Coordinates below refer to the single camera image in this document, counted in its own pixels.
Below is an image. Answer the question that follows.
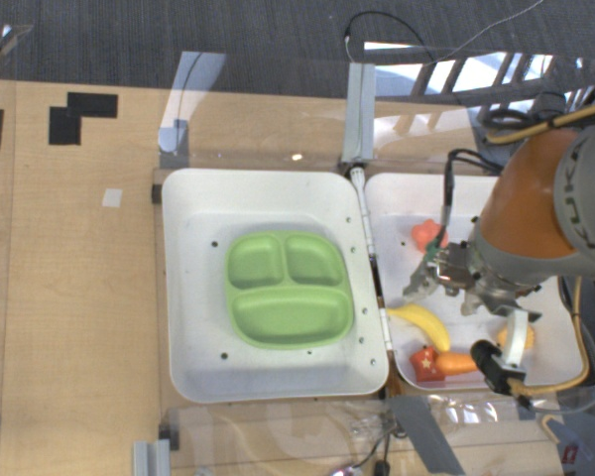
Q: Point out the orange-red toy food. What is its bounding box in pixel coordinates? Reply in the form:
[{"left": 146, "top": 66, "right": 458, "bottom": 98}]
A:
[{"left": 410, "top": 218, "right": 450, "bottom": 255}]

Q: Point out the white plastic tray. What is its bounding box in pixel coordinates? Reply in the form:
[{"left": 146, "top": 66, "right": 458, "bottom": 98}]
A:
[
  {"left": 364, "top": 172, "right": 590, "bottom": 392},
  {"left": 161, "top": 168, "right": 391, "bottom": 406}
]

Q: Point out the red packet with yellow stars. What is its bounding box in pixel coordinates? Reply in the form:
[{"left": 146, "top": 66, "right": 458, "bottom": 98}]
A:
[{"left": 409, "top": 345, "right": 447, "bottom": 384}]

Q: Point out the green divided plate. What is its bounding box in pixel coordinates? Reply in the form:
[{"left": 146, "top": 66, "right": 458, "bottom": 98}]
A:
[{"left": 223, "top": 231, "right": 356, "bottom": 351}]

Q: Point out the yellow biscuit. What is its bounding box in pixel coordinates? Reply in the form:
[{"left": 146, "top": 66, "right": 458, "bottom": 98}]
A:
[{"left": 495, "top": 324, "right": 536, "bottom": 352}]

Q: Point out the thin black and white rod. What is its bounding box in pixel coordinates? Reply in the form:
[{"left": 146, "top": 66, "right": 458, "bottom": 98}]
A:
[{"left": 349, "top": 166, "right": 394, "bottom": 352}]

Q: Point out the yellow banana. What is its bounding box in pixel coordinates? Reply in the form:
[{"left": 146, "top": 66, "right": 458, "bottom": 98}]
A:
[{"left": 386, "top": 302, "right": 452, "bottom": 354}]

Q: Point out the orange carrot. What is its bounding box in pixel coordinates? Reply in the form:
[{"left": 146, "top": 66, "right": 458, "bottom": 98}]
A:
[{"left": 434, "top": 352, "right": 480, "bottom": 377}]

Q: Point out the black cylinder on white bracket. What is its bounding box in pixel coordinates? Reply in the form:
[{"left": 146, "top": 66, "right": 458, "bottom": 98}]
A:
[{"left": 469, "top": 309, "right": 530, "bottom": 397}]

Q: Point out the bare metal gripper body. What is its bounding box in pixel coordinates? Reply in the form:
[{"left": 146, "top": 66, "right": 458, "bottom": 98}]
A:
[{"left": 427, "top": 240, "right": 483, "bottom": 298}]

